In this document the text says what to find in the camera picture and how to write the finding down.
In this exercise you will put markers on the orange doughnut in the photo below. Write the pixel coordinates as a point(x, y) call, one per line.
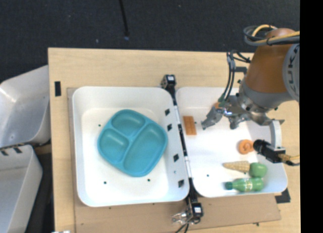
point(244, 147)

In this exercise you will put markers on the green ice cream cone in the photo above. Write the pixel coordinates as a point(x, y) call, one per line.
point(257, 169)

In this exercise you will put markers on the small orange toy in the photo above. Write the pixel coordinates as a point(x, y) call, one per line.
point(216, 105)

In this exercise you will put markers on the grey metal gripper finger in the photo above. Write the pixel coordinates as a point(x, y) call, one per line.
point(236, 122)
point(211, 119)

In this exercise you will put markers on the orange biscuit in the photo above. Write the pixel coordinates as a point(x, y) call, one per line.
point(189, 125)

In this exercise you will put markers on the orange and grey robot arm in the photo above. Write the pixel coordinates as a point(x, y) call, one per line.
point(267, 72)

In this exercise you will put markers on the blue divided plate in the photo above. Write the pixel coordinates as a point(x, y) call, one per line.
point(132, 142)

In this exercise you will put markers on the black cylinder on white bracket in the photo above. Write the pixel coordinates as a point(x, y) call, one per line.
point(268, 150)

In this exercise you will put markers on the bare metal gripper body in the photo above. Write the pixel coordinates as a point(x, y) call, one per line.
point(248, 112)

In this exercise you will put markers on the green bottle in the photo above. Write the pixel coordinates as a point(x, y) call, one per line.
point(247, 184)

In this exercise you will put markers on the white plastic tray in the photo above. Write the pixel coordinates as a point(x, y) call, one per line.
point(214, 151)
point(90, 156)

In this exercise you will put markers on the thin black and white rod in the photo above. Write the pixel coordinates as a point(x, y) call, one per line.
point(182, 136)

